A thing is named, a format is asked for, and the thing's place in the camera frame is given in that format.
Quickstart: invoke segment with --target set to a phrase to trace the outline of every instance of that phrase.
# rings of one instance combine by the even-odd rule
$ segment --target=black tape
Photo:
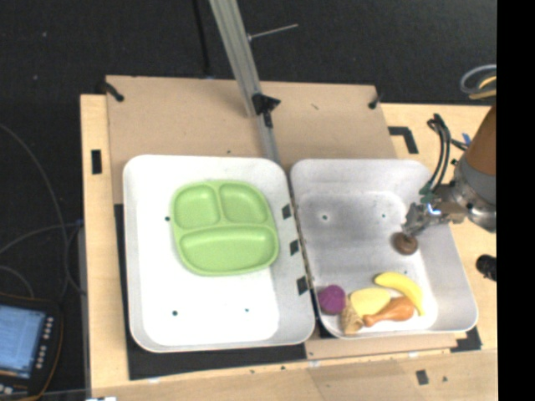
[[[298,293],[301,296],[303,293],[308,291],[307,277],[300,277],[297,280],[298,283]]]
[[[290,204],[287,204],[283,208],[283,219],[286,220],[287,218],[290,218],[292,216],[292,209],[290,208]]]
[[[412,136],[412,132],[406,126],[389,126],[388,132],[390,135],[401,135],[405,140],[407,150],[412,155],[418,155],[418,147],[416,147],[415,137]]]
[[[429,384],[429,378],[427,377],[427,372],[425,370],[418,370],[416,372],[416,378],[418,379],[418,384]]]
[[[480,351],[482,349],[482,340],[479,337],[477,327],[466,332],[466,338],[457,340],[457,347],[450,349],[450,352]]]
[[[299,251],[299,241],[296,239],[290,243],[290,256]]]
[[[91,172],[102,174],[102,154],[100,150],[91,150]]]

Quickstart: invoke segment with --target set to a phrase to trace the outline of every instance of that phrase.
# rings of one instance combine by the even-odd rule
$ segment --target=green divided plate
[[[192,272],[207,276],[260,270],[278,256],[268,201],[242,181],[204,181],[181,187],[171,202],[176,247]]]

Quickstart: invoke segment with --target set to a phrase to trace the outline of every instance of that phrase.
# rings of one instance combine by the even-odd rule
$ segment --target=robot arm
[[[465,218],[491,233],[496,231],[496,104],[457,163],[450,183],[423,193],[423,203],[410,205],[402,225],[405,237],[417,236],[428,226],[461,223]]]

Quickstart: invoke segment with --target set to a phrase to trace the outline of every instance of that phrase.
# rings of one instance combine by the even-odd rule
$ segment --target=black mounting bracket
[[[273,121],[271,119],[271,112],[275,107],[281,104],[280,99],[275,99],[262,94],[254,94],[252,96],[252,104],[257,115],[260,114],[264,117],[264,124],[268,128],[273,127]]]

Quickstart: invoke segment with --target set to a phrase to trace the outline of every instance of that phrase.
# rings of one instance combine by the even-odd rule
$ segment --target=tablet screen
[[[0,375],[30,378],[44,312],[0,305]]]

